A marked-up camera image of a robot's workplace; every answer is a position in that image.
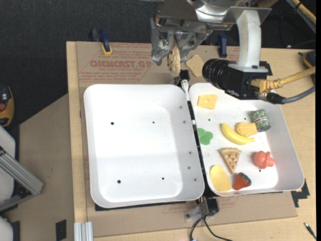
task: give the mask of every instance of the plastic banana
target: plastic banana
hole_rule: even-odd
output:
[[[236,133],[234,130],[231,129],[230,126],[228,126],[226,123],[222,123],[222,132],[224,136],[229,140],[232,141],[238,145],[245,145],[248,142],[255,141],[254,138],[248,138],[244,137],[238,133]]]

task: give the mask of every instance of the camera lens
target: camera lens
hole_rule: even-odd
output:
[[[230,63],[233,62],[221,59],[208,60],[203,66],[202,75],[207,82],[219,89],[225,90],[226,81],[231,74],[230,68],[228,67]]]

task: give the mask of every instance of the white tray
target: white tray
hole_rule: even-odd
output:
[[[214,136],[209,145],[201,145],[207,182],[214,193],[220,196],[232,196],[297,190],[302,187],[304,183],[302,169],[279,105],[273,105],[260,100],[238,100],[209,83],[192,85],[189,94],[197,127],[212,132]],[[199,95],[202,94],[217,95],[218,99],[215,109],[197,106]],[[233,129],[235,129],[237,123],[251,123],[251,113],[259,109],[266,111],[271,128],[252,136],[255,138],[254,142],[237,145],[223,135],[221,131],[222,123],[227,123]],[[229,173],[219,154],[221,148],[229,147],[238,148],[242,152],[235,174]],[[271,152],[271,157],[275,159],[273,167],[260,170],[254,164],[253,156],[261,150]],[[213,165],[222,166],[232,184],[236,173],[243,172],[251,179],[251,186],[238,191],[234,189],[226,192],[217,191],[210,178],[210,169]]]
[[[95,84],[84,94],[90,190],[105,208],[196,200],[204,192],[184,92]]]
[[[0,233],[2,241],[14,241],[14,230],[12,225],[0,216]]]

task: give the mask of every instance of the toy food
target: toy food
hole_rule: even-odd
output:
[[[220,165],[214,165],[210,171],[211,181],[217,191],[225,192],[232,188],[232,184]]]
[[[241,188],[248,187],[252,184],[252,181],[243,172],[236,175],[236,179],[233,185],[235,190],[240,190]]]
[[[217,101],[217,95],[203,94],[199,96],[197,106],[202,108],[207,108],[207,109],[215,109],[216,101]]]
[[[269,125],[269,119],[265,113],[265,110],[257,110],[251,114],[252,122],[256,124],[258,132],[263,132],[271,128]]]
[[[245,145],[248,142],[255,141],[254,138],[248,138],[236,133],[226,123],[222,123],[222,132],[229,141],[232,141],[238,145]]]
[[[181,72],[181,56],[177,43],[174,42],[170,54],[167,56],[167,66],[173,77],[178,77]]]
[[[204,61],[199,55],[194,55],[185,63],[186,67],[193,73],[195,77],[202,76]]]
[[[229,168],[231,174],[234,173],[237,162],[239,160],[241,151],[237,148],[222,148],[220,155],[222,156],[226,166]]]
[[[236,132],[245,137],[255,135],[257,134],[256,124],[241,122],[236,125]]]
[[[212,132],[208,132],[201,128],[197,129],[197,132],[199,134],[200,143],[206,146],[209,145],[210,141],[213,139]]]
[[[256,166],[265,169],[266,167],[272,167],[275,160],[271,158],[270,152],[259,151],[254,156],[254,163]]]

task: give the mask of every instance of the black camera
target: black camera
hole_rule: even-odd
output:
[[[233,65],[236,65],[236,62],[211,59],[204,64],[202,75],[207,82],[240,100],[257,99],[258,89],[251,86],[251,80],[266,79],[267,75],[271,75],[269,65],[260,62],[260,67],[245,69],[236,69]]]

